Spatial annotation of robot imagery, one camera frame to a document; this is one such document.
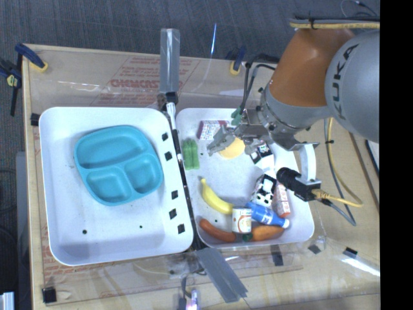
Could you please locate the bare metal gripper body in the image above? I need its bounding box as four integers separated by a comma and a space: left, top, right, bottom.
232, 107, 293, 151

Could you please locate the colourful printed carton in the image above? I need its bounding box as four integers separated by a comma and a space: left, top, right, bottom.
196, 119, 230, 141

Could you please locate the black and white carton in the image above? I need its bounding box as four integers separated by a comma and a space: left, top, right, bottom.
250, 142, 275, 171

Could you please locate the white plastic tray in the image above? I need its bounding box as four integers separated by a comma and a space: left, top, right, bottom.
176, 107, 316, 250
38, 106, 194, 267

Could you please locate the cow print milk carton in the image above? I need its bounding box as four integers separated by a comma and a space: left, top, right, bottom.
250, 174, 277, 208

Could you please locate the yellow banana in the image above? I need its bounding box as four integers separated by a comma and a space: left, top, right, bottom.
199, 178, 235, 215

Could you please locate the orange juice carton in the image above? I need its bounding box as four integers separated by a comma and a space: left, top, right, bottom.
272, 183, 292, 218

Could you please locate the blue bottle white cap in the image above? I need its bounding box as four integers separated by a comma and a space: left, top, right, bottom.
245, 201, 290, 229

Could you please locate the white and orange can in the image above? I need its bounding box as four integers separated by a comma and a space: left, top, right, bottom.
231, 207, 252, 234

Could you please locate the orange carrot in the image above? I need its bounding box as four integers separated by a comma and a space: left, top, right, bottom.
242, 224, 285, 242

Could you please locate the red-brown sausage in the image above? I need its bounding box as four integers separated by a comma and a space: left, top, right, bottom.
198, 218, 237, 243

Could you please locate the blue divided plate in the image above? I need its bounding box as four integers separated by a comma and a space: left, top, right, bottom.
73, 124, 165, 207

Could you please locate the brown cardboard board red print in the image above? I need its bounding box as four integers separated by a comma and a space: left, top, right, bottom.
22, 43, 381, 306

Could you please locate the black cylinder on white bracket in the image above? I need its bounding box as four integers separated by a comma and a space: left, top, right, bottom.
276, 140, 323, 202

